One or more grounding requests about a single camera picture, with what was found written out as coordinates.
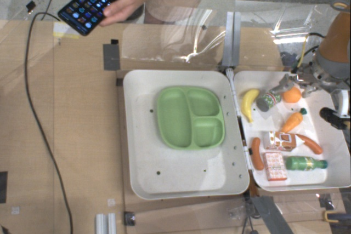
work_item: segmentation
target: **white tray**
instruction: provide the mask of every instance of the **white tray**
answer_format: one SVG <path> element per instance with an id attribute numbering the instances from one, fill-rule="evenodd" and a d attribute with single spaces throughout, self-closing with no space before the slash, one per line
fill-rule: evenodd
<path id="1" fill-rule="evenodd" d="M 184 85 L 215 93 L 224 113 L 225 138 L 204 150 L 175 150 L 163 143 L 156 102 L 161 90 Z M 215 71 L 134 70 L 123 81 L 129 172 L 133 191 L 144 199 L 235 195 L 249 176 L 228 79 Z"/>
<path id="2" fill-rule="evenodd" d="M 270 71 L 242 71 L 235 75 L 234 86 L 241 104 L 246 91 L 252 88 L 262 93 L 278 85 L 285 72 Z M 322 148 L 321 155 L 315 155 L 308 147 L 302 145 L 291 152 L 282 152 L 283 156 L 310 156 L 315 159 L 328 161 L 327 169 L 315 169 L 309 172 L 288 170 L 288 179 L 285 181 L 268 181 L 265 171 L 254 170 L 256 183 L 268 191 L 324 189 L 332 187 L 347 187 L 351 185 L 350 154 L 342 131 L 335 129 L 319 116 L 323 107 L 334 108 L 330 94 L 321 90 L 306 99 L 300 99 L 295 104 L 283 101 L 272 107 L 268 112 L 262 112 L 253 104 L 253 123 L 248 123 L 243 116 L 243 126 L 247 145 L 251 147 L 254 137 L 261 139 L 261 156 L 265 152 L 263 147 L 264 133 L 269 130 L 279 131 L 288 116 L 301 107 L 306 108 L 303 122 L 291 133 L 303 134 L 315 140 Z"/>

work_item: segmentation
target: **orange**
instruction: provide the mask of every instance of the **orange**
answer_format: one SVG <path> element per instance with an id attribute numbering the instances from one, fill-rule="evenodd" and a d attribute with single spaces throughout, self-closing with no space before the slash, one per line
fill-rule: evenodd
<path id="1" fill-rule="evenodd" d="M 284 102 L 294 103 L 298 102 L 301 98 L 301 92 L 298 88 L 292 87 L 289 91 L 282 93 L 282 98 Z"/>

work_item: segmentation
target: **wooden table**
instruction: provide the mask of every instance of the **wooden table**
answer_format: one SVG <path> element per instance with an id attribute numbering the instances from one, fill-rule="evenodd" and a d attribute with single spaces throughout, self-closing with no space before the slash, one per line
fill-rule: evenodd
<path id="1" fill-rule="evenodd" d="M 163 61 L 139 59 L 146 54 L 155 56 L 160 50 L 164 54 L 166 36 L 160 34 L 172 33 L 182 39 L 177 41 L 180 49 L 175 49 L 181 51 L 176 55 L 188 54 L 197 30 L 116 24 L 98 27 L 88 37 L 77 39 L 53 36 L 55 24 L 35 23 L 29 81 L 33 103 L 63 176 L 75 233 L 95 233 L 94 218 L 99 213 L 116 213 L 117 233 L 209 234 L 233 233 L 233 229 L 240 233 L 242 219 L 229 219 L 228 208 L 239 208 L 241 196 L 150 202 L 132 192 L 123 87 L 116 86 L 116 79 L 131 69 L 215 70 L 221 59 L 224 28 L 210 27 L 199 36 L 198 52 L 217 35 L 218 44 L 185 64 L 166 55 Z M 58 178 L 25 95 L 24 55 L 29 25 L 29 21 L 0 21 L 0 172 L 8 172 L 7 201 L 0 204 L 0 224 L 13 234 L 69 233 Z M 120 41 L 119 71 L 104 70 L 103 44 L 111 39 Z M 240 48 L 238 70 L 282 70 L 268 30 L 243 28 Z M 343 210 L 338 190 L 327 192 Z M 315 193 L 274 196 L 276 202 L 290 202 L 293 209 L 298 209 L 284 210 L 295 233 L 331 233 L 329 224 L 322 221 L 323 209 Z M 124 211 L 136 213 L 136 226 L 123 225 Z M 254 224 L 259 233 L 269 233 L 261 219 Z"/>

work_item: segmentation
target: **toy banana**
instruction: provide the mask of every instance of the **toy banana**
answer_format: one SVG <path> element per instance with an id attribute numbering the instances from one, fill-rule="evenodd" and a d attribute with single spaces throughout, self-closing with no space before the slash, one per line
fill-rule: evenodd
<path id="1" fill-rule="evenodd" d="M 258 89 L 251 89 L 245 93 L 241 102 L 241 112 L 247 117 L 250 123 L 253 121 L 251 117 L 251 105 L 253 104 L 254 100 L 256 100 L 258 95 Z"/>

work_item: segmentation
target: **phone screen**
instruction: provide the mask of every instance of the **phone screen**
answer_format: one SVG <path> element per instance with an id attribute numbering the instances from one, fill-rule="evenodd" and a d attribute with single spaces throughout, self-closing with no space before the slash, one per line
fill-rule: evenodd
<path id="1" fill-rule="evenodd" d="M 104 18 L 103 10 L 115 0 L 72 0 L 58 16 L 81 35 L 88 35 Z"/>

